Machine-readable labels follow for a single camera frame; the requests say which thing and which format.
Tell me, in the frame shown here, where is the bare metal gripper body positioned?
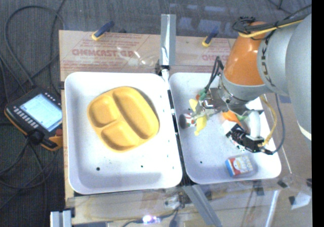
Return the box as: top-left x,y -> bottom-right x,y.
201,87 -> 230,110

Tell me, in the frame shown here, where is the yellow banana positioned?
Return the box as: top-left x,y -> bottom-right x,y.
189,98 -> 209,136

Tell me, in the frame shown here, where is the white can with red dots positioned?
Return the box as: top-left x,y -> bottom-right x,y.
179,112 -> 197,129

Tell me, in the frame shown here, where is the orange carrot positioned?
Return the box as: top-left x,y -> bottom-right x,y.
222,110 -> 244,126

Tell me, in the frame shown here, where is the white plastic tray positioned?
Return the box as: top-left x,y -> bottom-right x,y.
168,72 -> 282,185
64,71 -> 183,195

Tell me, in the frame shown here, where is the red and blue carton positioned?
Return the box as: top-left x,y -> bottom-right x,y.
225,155 -> 255,178

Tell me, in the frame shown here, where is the yellow divided plate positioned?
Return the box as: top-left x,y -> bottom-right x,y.
87,86 -> 160,153

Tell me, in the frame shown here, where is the brown cardboard board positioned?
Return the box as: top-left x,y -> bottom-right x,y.
58,30 -> 292,203

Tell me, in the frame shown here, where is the black cylinder on white bracket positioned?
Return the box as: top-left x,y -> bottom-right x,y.
226,109 -> 265,154

